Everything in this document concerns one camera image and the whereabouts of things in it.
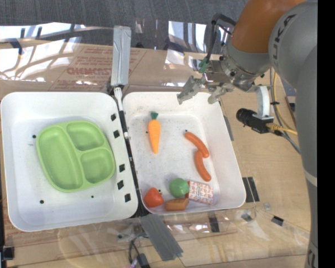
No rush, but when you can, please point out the orange carrot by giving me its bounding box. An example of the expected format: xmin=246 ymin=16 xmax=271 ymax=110
xmin=147 ymin=111 xmax=161 ymax=155

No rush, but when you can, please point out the white and orange carton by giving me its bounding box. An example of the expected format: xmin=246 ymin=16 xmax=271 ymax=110
xmin=186 ymin=180 xmax=215 ymax=205

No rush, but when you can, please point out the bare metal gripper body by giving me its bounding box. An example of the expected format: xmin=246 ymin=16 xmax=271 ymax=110
xmin=201 ymin=60 xmax=259 ymax=93

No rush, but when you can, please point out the black block with thin wires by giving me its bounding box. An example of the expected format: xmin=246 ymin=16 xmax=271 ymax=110
xmin=136 ymin=252 xmax=151 ymax=268

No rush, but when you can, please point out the orange sausage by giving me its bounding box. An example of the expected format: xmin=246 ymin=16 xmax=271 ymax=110
xmin=194 ymin=150 xmax=212 ymax=183
xmin=184 ymin=131 xmax=210 ymax=159

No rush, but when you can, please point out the green apple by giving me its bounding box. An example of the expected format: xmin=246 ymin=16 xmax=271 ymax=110
xmin=169 ymin=178 xmax=190 ymax=198

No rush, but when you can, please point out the red pepper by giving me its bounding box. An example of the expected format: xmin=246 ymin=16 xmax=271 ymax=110
xmin=143 ymin=188 xmax=165 ymax=208

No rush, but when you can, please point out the thin black and white rod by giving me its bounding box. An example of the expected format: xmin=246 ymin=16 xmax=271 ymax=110
xmin=113 ymin=87 xmax=142 ymax=216

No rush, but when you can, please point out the green divided plate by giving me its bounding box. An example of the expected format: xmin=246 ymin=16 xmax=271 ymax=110
xmin=35 ymin=120 xmax=117 ymax=193

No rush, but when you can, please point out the black cylinder on white bracket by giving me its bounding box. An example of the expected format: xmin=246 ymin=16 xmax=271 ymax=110
xmin=236 ymin=84 xmax=275 ymax=135

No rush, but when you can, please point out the white plastic tray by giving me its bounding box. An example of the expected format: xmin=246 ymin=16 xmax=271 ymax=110
xmin=0 ymin=91 xmax=139 ymax=232
xmin=122 ymin=91 xmax=247 ymax=216

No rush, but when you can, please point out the brown cardboard board red print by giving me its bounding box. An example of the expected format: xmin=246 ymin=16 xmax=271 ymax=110
xmin=0 ymin=42 xmax=311 ymax=267

